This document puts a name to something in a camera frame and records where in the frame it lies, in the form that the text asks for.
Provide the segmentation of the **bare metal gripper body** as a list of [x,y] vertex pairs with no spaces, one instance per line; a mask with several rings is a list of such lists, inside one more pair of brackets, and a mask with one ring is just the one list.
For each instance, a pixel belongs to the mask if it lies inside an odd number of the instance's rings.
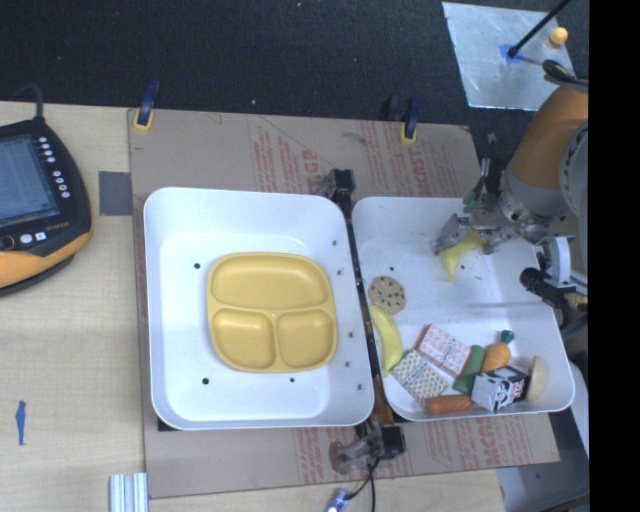
[[470,224],[481,238],[481,231],[511,228],[518,237],[538,243],[551,230],[553,219],[538,215],[511,197],[480,197],[467,207]]

